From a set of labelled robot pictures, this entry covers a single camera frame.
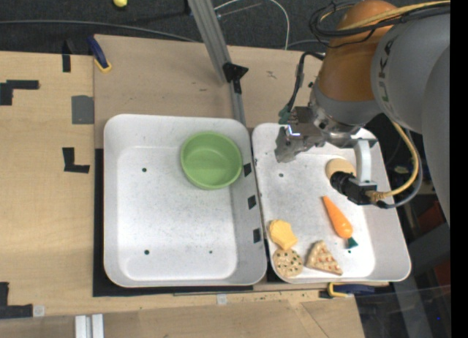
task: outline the toy pizza slice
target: toy pizza slice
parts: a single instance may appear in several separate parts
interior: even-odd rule
[[[307,258],[306,267],[319,271],[327,271],[328,273],[337,274],[339,276],[343,274],[343,270],[340,268],[324,241],[317,241],[314,243]]]

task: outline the yellow ball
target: yellow ball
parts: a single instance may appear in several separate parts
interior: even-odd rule
[[[117,7],[125,7],[128,3],[128,0],[113,0],[113,1]]]

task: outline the yellow cable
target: yellow cable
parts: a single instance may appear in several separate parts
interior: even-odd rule
[[[411,158],[412,158],[412,163],[413,163],[412,174],[410,178],[406,181],[406,183],[397,189],[387,191],[387,192],[379,192],[379,191],[366,192],[366,194],[370,197],[371,201],[373,202],[376,202],[378,200],[382,200],[382,199],[388,198],[389,196],[394,196],[394,195],[399,194],[400,192],[403,192],[409,186],[412,185],[412,183],[416,180],[416,177],[418,176],[418,170],[420,166],[419,166],[419,161],[418,161],[418,154],[416,153],[415,147],[411,143],[411,140],[404,133],[400,125],[398,125],[396,122],[393,122],[393,121],[392,121],[392,125],[395,127],[396,131],[403,138],[403,141],[406,143],[406,145],[408,146],[409,152],[411,153]]]
[[[359,22],[355,22],[353,24],[350,24],[348,26],[345,26],[345,27],[339,29],[339,31],[349,30],[349,29],[356,29],[358,27],[365,26],[365,25],[367,25],[369,23],[377,22],[379,20],[384,20],[384,19],[387,19],[387,18],[394,18],[394,17],[396,17],[398,15],[404,14],[406,12],[410,12],[412,10],[417,10],[417,9],[427,7],[427,6],[431,6],[431,5],[447,4],[447,3],[450,3],[450,0],[423,2],[423,3],[420,3],[420,4],[414,4],[414,5],[407,5],[405,7],[399,7],[399,8],[396,8],[396,9],[388,10],[387,12],[383,12],[383,13],[374,15],[374,16],[372,16],[370,18],[360,20]]]

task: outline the table surface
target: table surface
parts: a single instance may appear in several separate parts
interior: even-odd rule
[[[105,122],[119,113],[229,118],[228,85],[217,79],[203,44],[96,38],[113,65],[108,74],[100,72],[90,56],[71,55],[71,71],[63,72],[61,55],[0,52],[0,82],[40,84],[38,90],[14,90],[12,105],[0,106],[0,282],[10,283],[8,304],[44,306],[46,316],[164,313],[190,307],[194,316],[204,313],[203,308],[216,307],[216,294],[92,296],[94,151],[102,148]],[[241,80],[247,127],[276,122],[292,94],[301,53],[228,49],[233,63],[249,68]],[[307,65],[296,103],[307,103],[306,82],[314,80],[319,68],[319,60]],[[79,95],[94,98],[94,124],[72,123],[71,98]],[[64,147],[75,148],[75,164],[90,165],[90,171],[64,172]],[[260,282],[252,292],[229,293],[227,303],[272,311],[283,301],[285,310],[276,312],[293,311],[305,337],[313,331],[333,336],[317,325],[320,314],[329,329],[342,326],[348,337],[363,337],[354,298],[346,298],[338,308],[339,302],[319,298],[323,287]],[[321,312],[325,305],[330,313],[339,311],[340,324]]]

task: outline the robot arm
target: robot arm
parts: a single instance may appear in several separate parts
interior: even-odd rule
[[[326,16],[344,8],[349,10],[337,30],[321,29]],[[396,8],[379,0],[346,1],[316,12],[311,29],[317,38],[331,41],[309,104],[293,108],[293,95],[280,113],[286,126],[276,140],[278,162],[292,161],[325,142],[356,147],[358,130],[384,113],[397,129],[422,134],[434,187],[450,223],[450,2]],[[301,73],[298,69],[295,93]],[[350,191],[357,192],[348,179],[335,176],[331,183],[350,200],[375,203],[381,196],[350,179],[362,187],[361,201],[350,197]],[[338,182],[347,182],[347,191]]]

